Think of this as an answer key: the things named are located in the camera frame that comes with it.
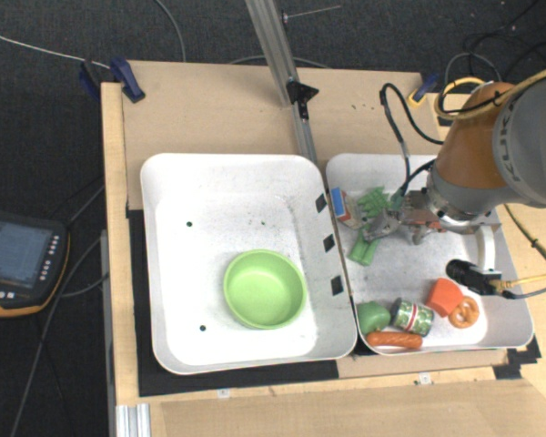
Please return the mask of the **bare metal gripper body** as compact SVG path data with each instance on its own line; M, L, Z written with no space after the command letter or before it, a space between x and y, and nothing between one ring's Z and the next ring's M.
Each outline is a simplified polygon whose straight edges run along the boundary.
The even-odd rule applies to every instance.
M430 228L430 235L444 232L468 235L488 224L485 217L459 210L433 189L409 191L398 212L400 224L409 228L411 236L415 226Z

